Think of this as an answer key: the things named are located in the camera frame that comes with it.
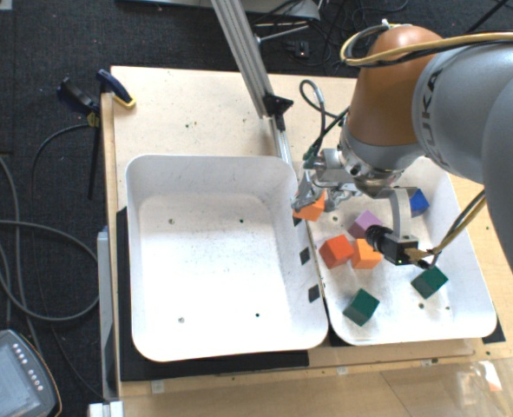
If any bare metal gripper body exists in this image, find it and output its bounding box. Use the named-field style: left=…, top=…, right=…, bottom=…
left=310, top=148, right=407, bottom=199

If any orange cube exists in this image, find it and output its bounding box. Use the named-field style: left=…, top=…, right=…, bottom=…
left=292, top=191, right=326, bottom=223
left=350, top=238, right=384, bottom=271

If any purple cube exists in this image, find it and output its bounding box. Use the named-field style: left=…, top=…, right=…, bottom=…
left=346, top=208, right=384, bottom=240

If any red cube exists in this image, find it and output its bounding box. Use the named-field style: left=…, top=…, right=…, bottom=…
left=319, top=234, right=355, bottom=270

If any blue cube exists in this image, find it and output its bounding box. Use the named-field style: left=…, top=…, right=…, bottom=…
left=409, top=188, right=431, bottom=218

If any white plastic tray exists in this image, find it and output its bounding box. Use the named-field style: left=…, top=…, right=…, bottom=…
left=124, top=153, right=330, bottom=363
left=298, top=156, right=499, bottom=347

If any green cube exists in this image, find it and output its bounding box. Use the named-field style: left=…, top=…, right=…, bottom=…
left=410, top=265, right=450, bottom=301
left=342, top=288, right=381, bottom=328

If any pale wood board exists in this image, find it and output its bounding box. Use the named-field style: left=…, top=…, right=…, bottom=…
left=101, top=65, right=513, bottom=399

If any black cylinder on white bracket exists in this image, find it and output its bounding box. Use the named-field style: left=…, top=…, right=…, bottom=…
left=365, top=186, right=420, bottom=267

